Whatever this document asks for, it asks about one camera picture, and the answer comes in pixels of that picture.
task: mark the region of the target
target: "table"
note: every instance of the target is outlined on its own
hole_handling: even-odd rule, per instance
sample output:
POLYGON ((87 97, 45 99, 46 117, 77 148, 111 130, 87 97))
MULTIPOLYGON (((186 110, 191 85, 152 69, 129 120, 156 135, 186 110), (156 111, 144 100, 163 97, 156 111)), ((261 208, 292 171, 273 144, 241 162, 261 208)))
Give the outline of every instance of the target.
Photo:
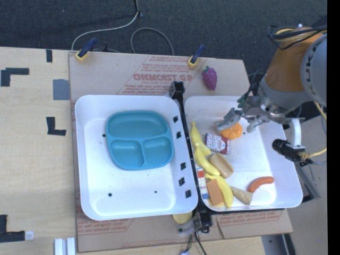
MULTIPOLYGON (((8 215, 7 231, 34 232, 31 241, 0 243, 0 254, 51 254, 54 239, 77 237, 71 102, 53 95, 54 80, 69 79, 68 55, 68 50, 0 48, 2 76, 29 69, 28 75, 12 72, 0 87, 0 215, 8 215), (47 117, 54 117, 54 129, 66 130, 65 135, 48 135, 47 117)), ((243 62, 225 60, 229 63, 244 84, 232 88, 239 92, 248 86, 243 62)), ((203 246, 208 254, 265 254, 259 236, 204 241, 203 246)), ((129 254, 180 254, 185 248, 186 243, 147 246, 129 254)), ((190 252, 202 254, 197 243, 190 252)))

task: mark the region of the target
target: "banana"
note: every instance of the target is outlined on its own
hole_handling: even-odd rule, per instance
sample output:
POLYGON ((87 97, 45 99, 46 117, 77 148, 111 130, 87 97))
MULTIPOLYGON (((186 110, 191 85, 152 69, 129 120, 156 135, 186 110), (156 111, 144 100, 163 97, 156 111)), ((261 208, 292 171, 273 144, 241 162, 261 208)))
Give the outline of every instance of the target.
POLYGON ((206 173, 209 173, 211 175, 220 175, 219 170, 217 170, 217 168, 212 165, 207 158, 205 157, 201 147, 199 145, 196 145, 196 150, 193 154, 194 159, 196 161, 196 163, 202 167, 206 173))
POLYGON ((205 143, 202 141, 201 134, 199 133, 199 131, 196 127, 195 121, 191 122, 190 138, 192 140, 194 147, 197 148, 199 146, 205 156, 208 156, 208 155, 211 154, 210 148, 207 147, 205 145, 205 143))
POLYGON ((205 174, 205 177, 207 177, 210 180, 217 180, 218 187, 221 190, 223 200, 227 208, 230 208, 234 201, 233 191, 230 188, 229 184, 225 181, 224 178, 221 176, 215 176, 215 175, 209 175, 205 174))

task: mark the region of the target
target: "orange carrot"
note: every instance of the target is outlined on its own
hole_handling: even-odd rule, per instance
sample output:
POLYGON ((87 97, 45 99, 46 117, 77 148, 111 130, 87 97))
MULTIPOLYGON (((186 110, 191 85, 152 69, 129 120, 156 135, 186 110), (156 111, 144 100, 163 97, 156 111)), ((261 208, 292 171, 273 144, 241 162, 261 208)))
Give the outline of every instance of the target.
POLYGON ((247 190, 248 192, 254 193, 259 186, 263 184, 270 184, 273 182, 274 182, 274 178, 272 176, 258 177, 249 184, 247 190))

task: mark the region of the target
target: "robotic arm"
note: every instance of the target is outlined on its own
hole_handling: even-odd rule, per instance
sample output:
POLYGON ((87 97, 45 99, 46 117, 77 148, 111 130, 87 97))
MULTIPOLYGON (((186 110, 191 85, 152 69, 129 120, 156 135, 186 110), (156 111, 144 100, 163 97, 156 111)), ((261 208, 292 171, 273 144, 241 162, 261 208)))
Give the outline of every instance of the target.
POLYGON ((241 118, 248 121, 248 132, 269 121, 289 124, 293 143, 275 140, 273 148, 292 161, 301 161, 307 158, 300 145, 303 119, 288 118, 287 114, 308 101, 314 101, 321 114, 320 106, 327 106, 327 28, 270 27, 269 38, 278 50, 267 73, 257 83, 253 77, 249 90, 237 101, 239 109, 232 108, 217 123, 217 130, 230 128, 241 118), (255 87, 257 95, 250 96, 255 87))

